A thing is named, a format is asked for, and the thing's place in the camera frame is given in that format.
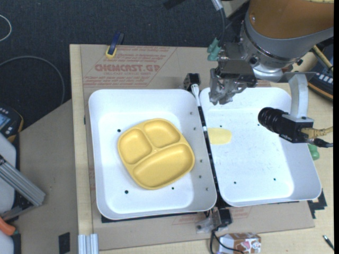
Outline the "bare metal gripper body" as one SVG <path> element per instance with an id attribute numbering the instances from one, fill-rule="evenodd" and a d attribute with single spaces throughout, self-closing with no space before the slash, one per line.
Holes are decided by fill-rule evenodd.
<path id="1" fill-rule="evenodd" d="M 258 33 L 242 33 L 237 41 L 217 37 L 217 76 L 224 83 L 254 87 L 257 79 L 279 82 L 283 68 L 302 56 L 300 38 L 275 39 Z"/>

